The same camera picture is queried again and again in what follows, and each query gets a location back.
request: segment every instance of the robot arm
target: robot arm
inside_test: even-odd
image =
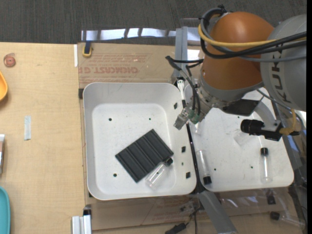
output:
[[[214,16],[219,20],[209,34],[208,26]],[[279,104],[306,111],[306,28],[306,15],[290,18],[274,29],[251,13],[228,13],[223,6],[206,12],[198,27],[206,56],[193,102],[183,109],[175,127],[181,129],[188,120],[201,122],[212,108],[248,116],[259,101],[242,98],[263,86]],[[250,124],[242,122],[241,130],[247,133]],[[267,132],[259,125],[260,131],[248,133],[270,139],[271,131],[278,133],[279,140],[279,128],[282,127]]]

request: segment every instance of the black cap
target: black cap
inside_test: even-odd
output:
[[[173,163],[173,160],[170,157],[166,157],[163,162],[166,166],[170,166]]]
[[[205,185],[209,185],[209,184],[212,183],[211,177],[210,177],[210,176],[205,176],[205,177],[203,177],[203,180],[204,180],[204,184],[205,184]]]
[[[274,220],[279,220],[280,215],[281,214],[277,212],[270,212],[270,218]]]
[[[266,148],[266,147],[262,147],[260,149],[260,153],[261,153],[262,156],[268,156],[269,155],[269,149]]]

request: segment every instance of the teal object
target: teal object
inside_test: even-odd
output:
[[[10,234],[11,211],[6,190],[0,186],[0,234]]]

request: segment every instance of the wooden tabletop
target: wooden tabletop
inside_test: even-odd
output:
[[[78,68],[74,46],[0,43],[0,58],[15,54],[16,65],[0,71],[8,84],[0,102],[0,134],[5,155],[0,186],[11,205],[11,234],[69,234],[71,217],[85,206]],[[31,138],[24,140],[24,119],[31,117]],[[295,212],[291,198],[287,208]],[[239,233],[298,233],[271,223],[267,214],[231,217]],[[174,224],[96,231],[95,233],[164,233]],[[211,222],[200,230],[215,233]],[[185,233],[195,233],[191,222]]]

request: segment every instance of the clear plastic vial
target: clear plastic vial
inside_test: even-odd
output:
[[[146,184],[153,189],[157,188],[168,174],[172,162],[173,160],[169,157],[159,163],[156,168],[147,175],[145,179]]]
[[[269,183],[273,180],[272,168],[270,164],[269,150],[266,147],[260,149],[260,180],[262,183]]]
[[[306,222],[304,220],[296,216],[287,215],[285,213],[270,212],[270,218],[275,221],[284,222],[286,224],[296,226],[302,230],[306,227]]]
[[[196,159],[201,181],[204,183],[204,185],[211,184],[212,180],[208,168],[207,152],[205,150],[196,151]]]

